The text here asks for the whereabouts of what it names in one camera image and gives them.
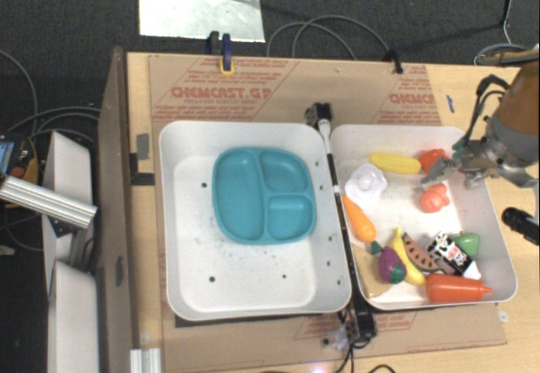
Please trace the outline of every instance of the black carpet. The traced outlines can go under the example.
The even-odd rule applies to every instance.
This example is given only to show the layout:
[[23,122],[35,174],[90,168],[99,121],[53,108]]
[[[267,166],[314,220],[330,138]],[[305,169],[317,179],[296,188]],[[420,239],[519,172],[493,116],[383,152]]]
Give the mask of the black carpet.
[[[480,49],[506,42],[500,26],[504,0],[261,3],[267,38],[290,22],[341,14],[377,31],[399,51],[404,62],[472,64]],[[538,4],[538,0],[512,0],[508,32],[514,43],[532,46],[538,42]],[[360,29],[338,21],[324,25],[346,36],[359,59],[376,60],[384,55],[373,37]],[[273,56],[289,57],[292,39],[293,32],[277,38]],[[0,50],[17,58],[28,70],[42,111],[64,105],[99,107],[111,49],[116,45],[126,51],[202,53],[204,49],[203,41],[140,36],[138,0],[0,0]],[[265,50],[263,44],[234,44],[237,55],[264,56]],[[297,54],[348,56],[332,38],[316,30],[305,33]],[[0,91],[2,131],[32,113],[24,77],[2,58]],[[90,123],[80,121],[77,127],[89,135],[95,133]],[[44,149],[46,141],[38,145]],[[28,244],[40,242],[36,225],[25,224],[12,231]],[[0,244],[14,245],[5,230],[0,230]],[[42,274],[39,254],[18,248],[14,257],[0,257],[0,372],[45,370],[46,299]]]

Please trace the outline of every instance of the watermelon slice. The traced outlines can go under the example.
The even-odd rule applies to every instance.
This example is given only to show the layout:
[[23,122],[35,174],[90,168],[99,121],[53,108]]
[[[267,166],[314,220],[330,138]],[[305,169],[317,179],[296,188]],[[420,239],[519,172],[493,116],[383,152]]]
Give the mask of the watermelon slice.
[[407,232],[403,232],[402,239],[407,257],[417,269],[425,273],[434,273],[440,270],[439,265],[429,256],[429,253],[419,246]]

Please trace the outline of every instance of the blue plate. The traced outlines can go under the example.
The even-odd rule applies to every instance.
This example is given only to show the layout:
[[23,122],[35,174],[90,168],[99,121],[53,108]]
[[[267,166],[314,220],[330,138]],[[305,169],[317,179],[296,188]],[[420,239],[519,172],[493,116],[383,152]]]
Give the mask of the blue plate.
[[213,167],[219,228],[246,244],[298,241],[315,225],[310,173],[296,155],[274,148],[236,148]]

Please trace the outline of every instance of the toy banana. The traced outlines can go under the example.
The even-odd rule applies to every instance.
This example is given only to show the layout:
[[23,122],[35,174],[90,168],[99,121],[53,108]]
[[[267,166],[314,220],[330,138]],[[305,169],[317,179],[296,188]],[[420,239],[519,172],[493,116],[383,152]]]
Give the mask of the toy banana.
[[407,274],[405,275],[405,281],[410,284],[421,286],[422,284],[425,284],[425,277],[407,257],[407,252],[405,251],[405,245],[403,244],[402,232],[403,232],[402,228],[397,228],[396,234],[394,235],[394,237],[392,238],[388,246],[397,253],[399,258],[402,260],[403,264],[405,265],[405,268],[407,269]]

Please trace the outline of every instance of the ketchup bottle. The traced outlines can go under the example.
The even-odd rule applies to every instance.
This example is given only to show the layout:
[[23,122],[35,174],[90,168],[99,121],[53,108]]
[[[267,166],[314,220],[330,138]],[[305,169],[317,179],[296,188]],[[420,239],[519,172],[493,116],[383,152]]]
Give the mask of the ketchup bottle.
[[426,278],[425,292],[433,302],[475,302],[491,292],[480,280],[456,275],[432,273]]

